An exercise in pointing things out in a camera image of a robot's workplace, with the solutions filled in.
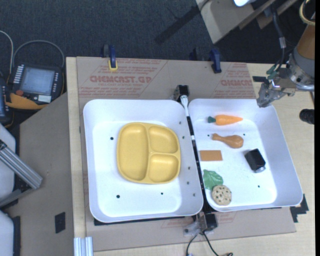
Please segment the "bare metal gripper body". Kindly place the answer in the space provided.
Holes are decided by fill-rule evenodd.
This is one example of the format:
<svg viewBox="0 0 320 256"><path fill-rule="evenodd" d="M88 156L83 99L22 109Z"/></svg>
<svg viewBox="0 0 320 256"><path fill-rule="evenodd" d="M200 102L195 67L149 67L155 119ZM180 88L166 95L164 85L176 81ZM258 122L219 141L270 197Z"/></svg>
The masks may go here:
<svg viewBox="0 0 320 256"><path fill-rule="evenodd" d="M289 59L285 68L281 68L268 85L270 90L293 96L296 91L314 92L315 61Z"/></svg>

